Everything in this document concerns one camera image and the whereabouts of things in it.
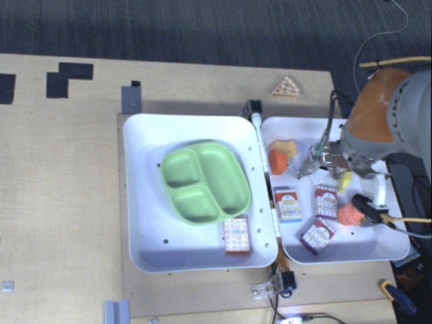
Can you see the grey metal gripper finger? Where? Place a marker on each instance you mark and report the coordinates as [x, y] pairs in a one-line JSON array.
[[337, 174], [308, 168]]

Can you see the green divided plate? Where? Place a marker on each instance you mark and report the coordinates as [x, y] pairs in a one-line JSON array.
[[216, 170]]

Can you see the toy pizza slice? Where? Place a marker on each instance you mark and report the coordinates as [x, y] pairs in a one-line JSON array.
[[286, 88]]

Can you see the black cylinder on white bracket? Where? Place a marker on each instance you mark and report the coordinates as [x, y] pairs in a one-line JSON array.
[[366, 208]]

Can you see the orange and white carton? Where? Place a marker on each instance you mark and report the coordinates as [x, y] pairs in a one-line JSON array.
[[237, 236]]

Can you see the thin black and white rod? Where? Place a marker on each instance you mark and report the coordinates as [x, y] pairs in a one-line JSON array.
[[260, 140]]

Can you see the yellow banana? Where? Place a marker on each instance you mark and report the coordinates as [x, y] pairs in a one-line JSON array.
[[345, 182]]

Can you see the orange cube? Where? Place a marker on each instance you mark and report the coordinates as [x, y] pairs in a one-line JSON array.
[[277, 163]]

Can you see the maroon and white carton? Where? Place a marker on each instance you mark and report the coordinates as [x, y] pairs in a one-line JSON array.
[[317, 236], [326, 202]]

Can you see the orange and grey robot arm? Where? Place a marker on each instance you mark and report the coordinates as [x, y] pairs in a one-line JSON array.
[[374, 113]]

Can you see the salmon orange toy food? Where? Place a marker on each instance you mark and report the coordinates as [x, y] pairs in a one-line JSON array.
[[348, 214]]

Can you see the white plastic tray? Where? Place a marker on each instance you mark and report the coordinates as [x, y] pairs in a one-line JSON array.
[[354, 245], [152, 214]]

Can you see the small white square block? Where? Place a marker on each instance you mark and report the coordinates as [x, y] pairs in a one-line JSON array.
[[7, 286]]

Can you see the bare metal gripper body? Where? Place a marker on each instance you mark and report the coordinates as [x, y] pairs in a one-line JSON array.
[[335, 159]]

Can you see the tan toy bread slice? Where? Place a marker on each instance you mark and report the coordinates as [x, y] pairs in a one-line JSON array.
[[285, 147]]

